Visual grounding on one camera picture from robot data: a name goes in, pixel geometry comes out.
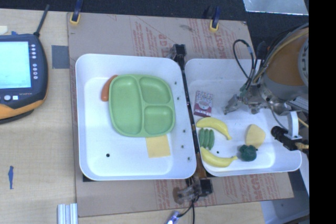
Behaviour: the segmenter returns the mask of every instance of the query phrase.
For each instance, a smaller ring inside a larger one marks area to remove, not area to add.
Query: green plate
[[[114,128],[125,136],[159,136],[169,133],[175,124],[171,88],[155,76],[127,74],[114,78],[109,108]]]

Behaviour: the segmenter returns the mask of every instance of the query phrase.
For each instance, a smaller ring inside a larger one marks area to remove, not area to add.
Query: robotic hand
[[[279,36],[269,48],[261,43],[246,83],[241,87],[240,94],[235,94],[229,100],[224,114],[245,104],[253,114],[261,108],[269,108],[275,119],[276,114],[285,115],[290,120],[289,130],[278,121],[281,127],[272,130],[272,135],[280,141],[293,140],[293,143],[289,141],[284,146],[287,145],[290,150],[298,149],[294,145],[299,137],[298,127],[296,128],[298,124],[295,124],[298,121],[297,112],[308,113],[308,52],[308,24],[288,31],[285,36]],[[258,59],[261,63],[257,71]]]

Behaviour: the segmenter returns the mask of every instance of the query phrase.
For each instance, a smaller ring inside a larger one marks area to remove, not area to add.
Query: cardboard sheet
[[[186,187],[185,180],[85,180],[79,167],[75,63],[78,57],[88,53],[166,57],[174,44],[186,45],[186,61],[232,59],[232,44],[236,39],[251,44],[246,23],[220,20],[219,30],[212,33],[208,30],[208,19],[82,13],[79,24],[72,25],[69,18],[70,13],[67,22],[79,217],[188,207],[188,203],[179,205],[173,198],[173,190]],[[237,57],[250,57],[245,46],[237,47]],[[293,197],[287,173],[213,177],[212,184],[214,192],[195,206]]]

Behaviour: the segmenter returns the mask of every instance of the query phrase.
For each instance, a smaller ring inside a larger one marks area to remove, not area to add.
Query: table
[[[36,31],[43,11],[0,9],[9,33]],[[57,223],[57,205],[76,202],[69,69],[53,69],[52,45],[67,46],[67,13],[48,12],[40,31],[49,64],[45,103],[0,125],[0,223]],[[13,189],[8,171],[14,167]],[[79,218],[78,223],[164,223],[171,210]],[[265,223],[259,202],[195,208],[196,223]],[[191,223],[189,212],[179,224]]]

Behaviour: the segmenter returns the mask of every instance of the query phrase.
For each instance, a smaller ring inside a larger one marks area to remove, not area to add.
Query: blue screen
[[[0,42],[0,89],[30,88],[29,44]]]

